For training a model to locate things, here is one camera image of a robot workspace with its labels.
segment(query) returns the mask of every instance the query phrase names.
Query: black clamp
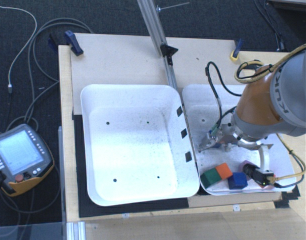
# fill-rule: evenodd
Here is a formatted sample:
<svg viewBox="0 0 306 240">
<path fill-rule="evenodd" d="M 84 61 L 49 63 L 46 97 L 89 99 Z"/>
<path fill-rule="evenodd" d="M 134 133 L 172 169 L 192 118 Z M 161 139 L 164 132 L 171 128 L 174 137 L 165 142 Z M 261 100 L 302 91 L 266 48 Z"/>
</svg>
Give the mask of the black clamp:
<svg viewBox="0 0 306 240">
<path fill-rule="evenodd" d="M 179 50 L 177 48 L 168 46 L 165 43 L 162 43 L 160 46 L 163 57 L 166 56 L 167 64 L 169 66 L 173 66 L 172 56 Z"/>
<path fill-rule="evenodd" d="M 65 31 L 64 37 L 66 42 L 72 46 L 71 50 L 76 56 L 83 54 L 83 50 L 81 49 L 75 34 L 71 30 Z"/>
</svg>

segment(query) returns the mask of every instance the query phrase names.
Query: black bracket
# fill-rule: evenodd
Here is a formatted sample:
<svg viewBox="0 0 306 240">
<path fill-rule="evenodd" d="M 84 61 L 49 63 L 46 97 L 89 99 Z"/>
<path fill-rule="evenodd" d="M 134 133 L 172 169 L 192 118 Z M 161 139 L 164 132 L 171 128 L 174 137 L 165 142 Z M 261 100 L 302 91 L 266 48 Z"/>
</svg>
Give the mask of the black bracket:
<svg viewBox="0 0 306 240">
<path fill-rule="evenodd" d="M 173 66 L 172 56 L 179 50 L 177 48 L 168 46 L 165 43 L 162 43 L 160 46 L 163 57 L 166 56 L 167 64 Z"/>
<path fill-rule="evenodd" d="M 282 192 L 282 200 L 274 201 L 275 208 L 290 208 L 289 200 L 298 200 L 300 197 L 298 186 L 292 189 L 292 192 Z"/>
</svg>

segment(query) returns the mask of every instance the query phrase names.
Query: cable connector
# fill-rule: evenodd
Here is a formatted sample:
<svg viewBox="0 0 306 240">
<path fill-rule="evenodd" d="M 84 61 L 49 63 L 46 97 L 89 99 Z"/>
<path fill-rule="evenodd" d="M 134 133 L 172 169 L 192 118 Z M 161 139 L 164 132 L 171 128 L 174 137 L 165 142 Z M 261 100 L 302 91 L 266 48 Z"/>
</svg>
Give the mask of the cable connector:
<svg viewBox="0 0 306 240">
<path fill-rule="evenodd" d="M 8 90 L 8 93 L 9 93 L 9 94 L 12 93 L 12 91 L 13 91 L 12 84 L 9 83 L 9 84 L 7 85 L 7 90 Z"/>
</svg>

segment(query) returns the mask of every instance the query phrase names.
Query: metal pole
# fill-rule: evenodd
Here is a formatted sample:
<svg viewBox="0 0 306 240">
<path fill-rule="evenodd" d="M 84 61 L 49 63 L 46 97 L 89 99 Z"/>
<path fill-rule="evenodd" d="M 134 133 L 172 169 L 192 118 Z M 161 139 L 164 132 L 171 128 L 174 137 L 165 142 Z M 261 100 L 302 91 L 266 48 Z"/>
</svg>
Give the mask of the metal pole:
<svg viewBox="0 0 306 240">
<path fill-rule="evenodd" d="M 144 18 L 147 30 L 151 36 L 153 45 L 158 56 L 162 56 L 161 45 L 167 45 L 167 40 L 160 22 L 159 14 L 153 0 L 137 0 L 142 16 Z M 164 57 L 164 65 L 168 84 L 175 90 L 178 90 L 173 66 L 168 63 L 167 57 Z"/>
</svg>

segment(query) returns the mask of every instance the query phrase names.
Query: black mat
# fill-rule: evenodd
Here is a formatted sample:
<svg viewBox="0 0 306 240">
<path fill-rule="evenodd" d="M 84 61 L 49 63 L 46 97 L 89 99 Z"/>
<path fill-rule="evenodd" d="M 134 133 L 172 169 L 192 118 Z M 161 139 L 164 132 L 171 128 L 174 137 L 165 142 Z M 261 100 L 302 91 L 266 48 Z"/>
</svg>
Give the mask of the black mat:
<svg viewBox="0 0 306 240">
<path fill-rule="evenodd" d="M 137 202 L 114 206 L 99 206 L 92 202 L 87 190 L 87 174 L 82 115 L 74 115 L 75 157 L 80 218 L 124 213 L 153 212 L 188 208 L 187 198 Z"/>
</svg>

